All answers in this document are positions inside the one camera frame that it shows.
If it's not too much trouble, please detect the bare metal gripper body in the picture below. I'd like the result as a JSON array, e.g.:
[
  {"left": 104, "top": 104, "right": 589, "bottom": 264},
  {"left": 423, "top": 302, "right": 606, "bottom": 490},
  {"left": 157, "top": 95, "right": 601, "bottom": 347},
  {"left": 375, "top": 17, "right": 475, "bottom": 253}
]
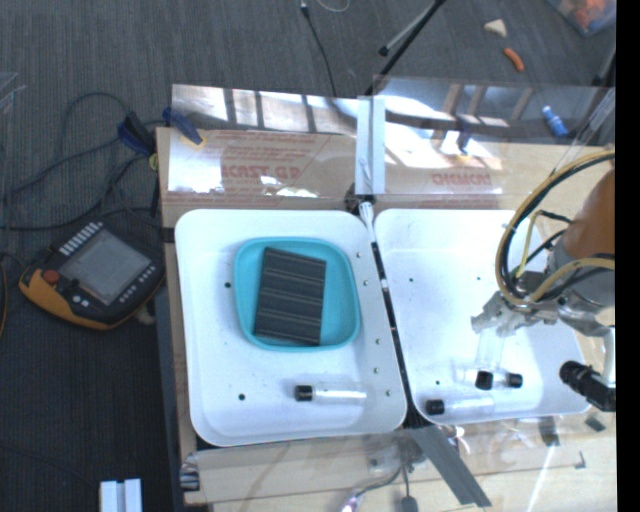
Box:
[{"left": 513, "top": 272, "right": 617, "bottom": 337}]

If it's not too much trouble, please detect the clear plastic bottle black cap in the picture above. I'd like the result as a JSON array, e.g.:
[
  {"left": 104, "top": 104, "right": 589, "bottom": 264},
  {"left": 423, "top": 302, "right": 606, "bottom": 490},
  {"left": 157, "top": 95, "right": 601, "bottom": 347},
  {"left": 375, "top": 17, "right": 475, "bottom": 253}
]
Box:
[
  {"left": 293, "top": 380, "right": 369, "bottom": 405},
  {"left": 424, "top": 394, "right": 496, "bottom": 417},
  {"left": 452, "top": 367, "right": 524, "bottom": 390},
  {"left": 473, "top": 329, "right": 506, "bottom": 391}
]

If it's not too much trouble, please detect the white plastic tray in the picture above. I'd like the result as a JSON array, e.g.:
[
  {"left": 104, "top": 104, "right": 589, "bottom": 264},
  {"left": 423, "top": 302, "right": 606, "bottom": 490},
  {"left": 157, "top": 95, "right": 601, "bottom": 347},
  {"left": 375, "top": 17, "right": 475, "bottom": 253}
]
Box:
[
  {"left": 173, "top": 208, "right": 409, "bottom": 448},
  {"left": 373, "top": 207, "right": 594, "bottom": 427}
]

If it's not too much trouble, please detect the blue plate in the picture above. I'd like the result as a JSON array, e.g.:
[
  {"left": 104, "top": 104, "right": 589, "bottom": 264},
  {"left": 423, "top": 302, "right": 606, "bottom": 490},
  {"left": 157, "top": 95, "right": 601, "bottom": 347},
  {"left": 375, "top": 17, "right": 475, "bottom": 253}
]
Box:
[{"left": 233, "top": 237, "right": 362, "bottom": 354}]

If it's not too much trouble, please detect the blue and white bottle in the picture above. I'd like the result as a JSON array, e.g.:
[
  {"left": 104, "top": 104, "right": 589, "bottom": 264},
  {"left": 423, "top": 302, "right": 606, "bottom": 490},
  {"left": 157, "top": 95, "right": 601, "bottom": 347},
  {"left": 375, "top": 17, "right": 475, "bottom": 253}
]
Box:
[{"left": 542, "top": 105, "right": 570, "bottom": 138}]

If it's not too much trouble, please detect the dark grey striped flat block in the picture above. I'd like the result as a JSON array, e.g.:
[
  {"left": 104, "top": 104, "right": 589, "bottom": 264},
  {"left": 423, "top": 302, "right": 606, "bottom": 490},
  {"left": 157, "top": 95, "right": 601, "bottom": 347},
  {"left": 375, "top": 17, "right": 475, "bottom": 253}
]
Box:
[{"left": 252, "top": 246, "right": 328, "bottom": 347}]

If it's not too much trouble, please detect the brown cardboard board red print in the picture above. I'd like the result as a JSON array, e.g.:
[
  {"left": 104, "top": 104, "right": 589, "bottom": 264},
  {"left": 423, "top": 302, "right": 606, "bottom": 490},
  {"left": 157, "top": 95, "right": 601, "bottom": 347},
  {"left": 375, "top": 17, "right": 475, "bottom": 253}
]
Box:
[{"left": 155, "top": 127, "right": 617, "bottom": 506}]

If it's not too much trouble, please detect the black cylinder on white bracket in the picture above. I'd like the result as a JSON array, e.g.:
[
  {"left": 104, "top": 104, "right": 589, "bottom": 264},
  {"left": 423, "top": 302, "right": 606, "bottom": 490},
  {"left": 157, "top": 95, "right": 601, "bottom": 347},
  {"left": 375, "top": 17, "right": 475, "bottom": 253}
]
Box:
[{"left": 558, "top": 324, "right": 617, "bottom": 414}]

